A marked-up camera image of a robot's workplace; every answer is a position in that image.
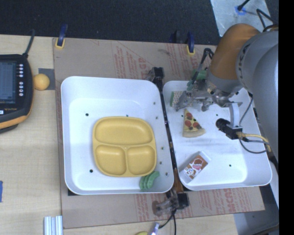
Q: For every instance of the yellow lemon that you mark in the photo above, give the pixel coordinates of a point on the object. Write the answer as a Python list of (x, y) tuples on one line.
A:
[(41, 82)]

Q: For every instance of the black cylinder on white bracket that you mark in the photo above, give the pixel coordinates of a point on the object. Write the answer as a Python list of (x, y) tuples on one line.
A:
[(229, 128)]

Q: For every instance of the white plastic tray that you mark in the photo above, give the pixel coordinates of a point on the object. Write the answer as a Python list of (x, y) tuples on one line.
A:
[(220, 155), (83, 136)]

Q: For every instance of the yellow divided plate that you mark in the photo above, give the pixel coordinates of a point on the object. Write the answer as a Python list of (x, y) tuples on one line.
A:
[(123, 146)]

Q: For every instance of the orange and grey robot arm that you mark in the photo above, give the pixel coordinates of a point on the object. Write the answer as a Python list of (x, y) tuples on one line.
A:
[(257, 65)]

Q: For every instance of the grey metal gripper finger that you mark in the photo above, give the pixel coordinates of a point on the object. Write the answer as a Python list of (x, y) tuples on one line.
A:
[(182, 101), (207, 105)]

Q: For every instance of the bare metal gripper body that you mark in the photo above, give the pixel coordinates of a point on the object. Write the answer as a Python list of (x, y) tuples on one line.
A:
[(205, 95)]

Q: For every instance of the brown cardboard board red print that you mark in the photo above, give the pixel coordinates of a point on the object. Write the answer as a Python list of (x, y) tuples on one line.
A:
[(93, 57)]

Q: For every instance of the pizza slice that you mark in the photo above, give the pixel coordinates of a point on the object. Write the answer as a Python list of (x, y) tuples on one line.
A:
[(189, 126)]

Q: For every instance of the green and beige waffle sandwich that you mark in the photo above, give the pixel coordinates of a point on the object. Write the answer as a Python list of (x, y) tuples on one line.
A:
[(173, 99)]

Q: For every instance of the brown and white carton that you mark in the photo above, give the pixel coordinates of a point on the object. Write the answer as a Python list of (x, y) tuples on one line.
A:
[(194, 166)]

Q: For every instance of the green pea pod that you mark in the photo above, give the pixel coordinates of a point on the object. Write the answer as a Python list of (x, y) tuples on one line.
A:
[(148, 181)]

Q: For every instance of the thin black rod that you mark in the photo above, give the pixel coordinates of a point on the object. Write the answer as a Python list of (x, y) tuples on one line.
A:
[(167, 124)]

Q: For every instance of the yellow banana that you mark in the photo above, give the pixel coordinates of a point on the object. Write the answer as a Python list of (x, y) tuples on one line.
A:
[(141, 233)]

